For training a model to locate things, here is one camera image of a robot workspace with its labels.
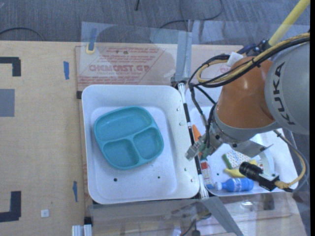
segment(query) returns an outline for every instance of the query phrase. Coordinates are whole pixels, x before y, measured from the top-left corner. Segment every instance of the yellow tube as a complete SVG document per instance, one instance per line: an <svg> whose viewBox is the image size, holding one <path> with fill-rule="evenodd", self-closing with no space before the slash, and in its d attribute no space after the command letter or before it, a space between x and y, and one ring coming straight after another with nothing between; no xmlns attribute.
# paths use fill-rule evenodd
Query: yellow tube
<svg viewBox="0 0 315 236"><path fill-rule="evenodd" d="M280 38L286 33L291 25L298 19L306 7L310 4L311 0L300 0L290 14L286 17L284 22L280 25L277 31L269 39L268 44L270 46L275 45Z"/></svg>

